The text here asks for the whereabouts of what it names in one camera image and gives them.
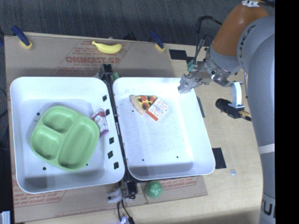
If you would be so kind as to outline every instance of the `table surface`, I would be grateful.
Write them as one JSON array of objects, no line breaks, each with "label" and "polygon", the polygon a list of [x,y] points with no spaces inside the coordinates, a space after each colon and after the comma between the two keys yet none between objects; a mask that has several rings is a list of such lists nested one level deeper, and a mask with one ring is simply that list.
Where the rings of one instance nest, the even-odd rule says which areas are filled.
[{"label": "table surface", "polygon": [[[195,53],[194,46],[165,44],[169,49],[185,50],[188,56]],[[204,51],[198,60],[204,58]],[[186,61],[171,60],[175,77],[186,73]],[[230,81],[243,81],[243,71]],[[260,156],[252,123],[233,119],[215,107],[219,98],[231,100],[231,89],[216,83],[195,88],[204,111],[204,122],[212,148],[220,147],[227,168],[216,169],[204,176],[207,196],[199,196],[163,203],[128,207],[127,211],[137,224],[255,224],[260,214],[263,177]],[[249,111],[242,85],[242,104]],[[26,224],[117,224],[117,210],[107,210],[68,217],[57,217]]]}]

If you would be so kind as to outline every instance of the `black hole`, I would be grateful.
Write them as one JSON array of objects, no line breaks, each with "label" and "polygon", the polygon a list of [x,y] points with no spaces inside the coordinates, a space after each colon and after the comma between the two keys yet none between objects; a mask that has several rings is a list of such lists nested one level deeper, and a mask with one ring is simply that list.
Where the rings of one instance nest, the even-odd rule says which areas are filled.
[{"label": "black hole", "polygon": [[110,159],[112,156],[113,156],[113,152],[110,151],[110,152],[108,153],[108,158]]},{"label": "black hole", "polygon": [[114,169],[117,169],[117,168],[119,168],[119,164],[118,164],[118,162],[115,162],[114,163]]}]

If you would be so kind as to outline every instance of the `yellow banana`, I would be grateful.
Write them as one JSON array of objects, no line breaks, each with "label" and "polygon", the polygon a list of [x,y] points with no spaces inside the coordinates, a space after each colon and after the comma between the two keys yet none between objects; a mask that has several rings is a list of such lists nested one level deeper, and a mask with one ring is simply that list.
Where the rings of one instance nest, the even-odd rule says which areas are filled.
[{"label": "yellow banana", "polygon": [[106,54],[113,54],[113,53],[119,52],[122,47],[121,44],[106,45],[106,44],[102,44],[102,43],[96,43],[95,41],[92,42],[92,45],[95,45],[100,52],[103,52]]}]

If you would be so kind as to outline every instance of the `green divided plate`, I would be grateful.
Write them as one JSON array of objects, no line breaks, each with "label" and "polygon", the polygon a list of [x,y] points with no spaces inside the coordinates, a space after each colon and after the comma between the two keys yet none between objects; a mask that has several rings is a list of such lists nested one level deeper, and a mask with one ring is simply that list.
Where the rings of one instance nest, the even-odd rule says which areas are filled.
[{"label": "green divided plate", "polygon": [[57,105],[48,109],[35,126],[30,146],[43,160],[68,171],[83,168],[91,158],[100,136],[96,122]]}]

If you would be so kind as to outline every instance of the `green sphere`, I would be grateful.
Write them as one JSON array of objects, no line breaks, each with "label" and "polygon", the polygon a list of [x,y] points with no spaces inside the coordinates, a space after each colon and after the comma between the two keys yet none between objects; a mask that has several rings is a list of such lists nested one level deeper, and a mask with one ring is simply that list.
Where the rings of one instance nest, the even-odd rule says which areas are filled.
[{"label": "green sphere", "polygon": [[158,181],[150,181],[145,185],[145,194],[151,198],[157,198],[162,193],[162,185]]}]

